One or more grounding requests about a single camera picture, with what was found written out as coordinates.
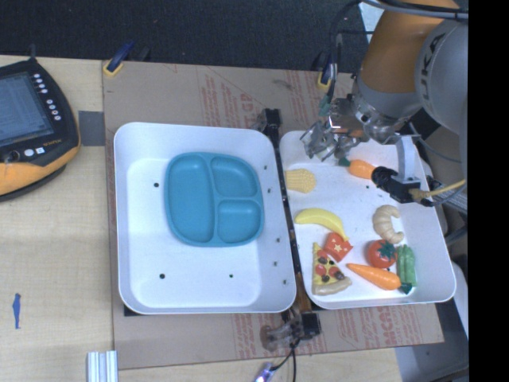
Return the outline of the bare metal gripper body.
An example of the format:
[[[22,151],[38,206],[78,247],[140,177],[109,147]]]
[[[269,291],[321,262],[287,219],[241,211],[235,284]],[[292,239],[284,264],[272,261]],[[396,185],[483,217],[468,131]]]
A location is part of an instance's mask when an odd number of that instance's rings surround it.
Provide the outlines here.
[[[328,109],[327,127],[336,134],[361,141],[373,139],[386,144],[402,127],[401,119],[394,119],[378,112],[364,99],[353,96],[335,98]]]

